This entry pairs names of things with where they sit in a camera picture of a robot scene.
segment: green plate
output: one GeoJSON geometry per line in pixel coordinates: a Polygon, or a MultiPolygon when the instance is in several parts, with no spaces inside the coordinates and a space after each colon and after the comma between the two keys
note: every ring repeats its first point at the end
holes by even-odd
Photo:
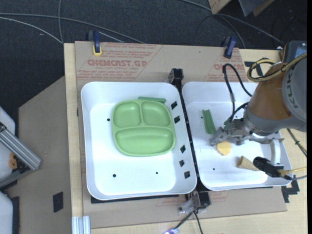
{"type": "Polygon", "coordinates": [[[173,149],[175,128],[168,108],[159,101],[126,100],[113,109],[117,148],[129,156],[161,155],[173,149]]]}

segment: black fabric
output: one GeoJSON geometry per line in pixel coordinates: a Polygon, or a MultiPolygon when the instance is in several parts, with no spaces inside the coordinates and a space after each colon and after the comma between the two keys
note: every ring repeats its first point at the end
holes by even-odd
{"type": "MultiPolygon", "coordinates": [[[[191,0],[209,6],[208,0],[191,0]]],[[[59,0],[0,0],[0,13],[28,13],[57,16],[59,0]]],[[[232,0],[220,13],[248,22],[288,42],[307,40],[307,0],[276,0],[258,17],[244,17],[238,0],[232,0]]],[[[63,0],[61,16],[82,20],[118,31],[144,43],[219,46],[235,32],[219,17],[177,0],[63,0]]],[[[57,19],[5,16],[44,29],[58,39],[57,19]]],[[[275,49],[270,37],[228,19],[250,49],[275,49]]],[[[65,42],[85,40],[96,28],[62,21],[65,42]]],[[[32,27],[0,19],[0,106],[10,115],[64,75],[62,45],[32,27]]],[[[125,42],[134,42],[102,31],[125,42]]],[[[101,35],[101,41],[114,41],[101,35]]],[[[237,46],[243,48],[238,40],[237,46]]]]}

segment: wooden table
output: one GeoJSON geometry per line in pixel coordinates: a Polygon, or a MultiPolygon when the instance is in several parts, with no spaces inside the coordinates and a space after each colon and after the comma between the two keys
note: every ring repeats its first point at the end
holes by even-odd
{"type": "MultiPolygon", "coordinates": [[[[244,61],[254,61],[255,59],[260,59],[262,57],[279,60],[278,52],[275,50],[240,50],[240,54],[244,61]]],[[[77,117],[78,99],[74,44],[67,43],[64,45],[64,56],[72,216],[82,217],[83,202],[79,154],[77,117]]],[[[286,146],[292,167],[297,168],[306,166],[306,158],[300,152],[298,147],[294,145],[294,142],[288,135],[287,131],[282,130],[280,132],[282,137],[285,138],[284,144],[286,146]]],[[[301,144],[306,147],[306,133],[294,131],[294,134],[299,140],[301,140],[301,144]]],[[[290,203],[287,204],[286,212],[201,219],[200,224],[203,232],[206,234],[307,233],[307,179],[299,180],[298,185],[300,192],[297,195],[290,195],[290,203]]],[[[92,229],[92,233],[162,234],[166,230],[174,227],[176,224],[177,222],[164,222],[157,224],[100,228],[92,229]]],[[[186,221],[179,228],[179,230],[181,234],[200,233],[196,220],[186,221]]]]}

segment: black surface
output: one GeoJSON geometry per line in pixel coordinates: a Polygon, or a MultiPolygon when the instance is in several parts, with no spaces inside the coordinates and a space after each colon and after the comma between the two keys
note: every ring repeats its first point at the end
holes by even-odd
{"type": "MultiPolygon", "coordinates": [[[[0,0],[0,13],[57,16],[59,0],[0,0]]],[[[191,0],[209,6],[208,0],[191,0]]],[[[258,17],[244,17],[238,0],[221,11],[248,22],[281,39],[307,40],[307,0],[276,0],[258,17]]],[[[100,25],[144,43],[219,46],[234,31],[218,17],[206,19],[207,10],[178,0],[63,0],[61,16],[100,25]]],[[[57,19],[5,16],[44,29],[57,38],[57,19]]],[[[270,37],[228,19],[241,34],[246,47],[275,49],[270,37]]],[[[85,40],[96,28],[61,22],[65,42],[85,40]]],[[[16,110],[64,75],[62,45],[50,36],[23,24],[0,19],[0,106],[12,117],[16,110]]],[[[134,42],[104,32],[125,42],[134,42]]],[[[101,35],[101,41],[114,41],[101,35]]]]}

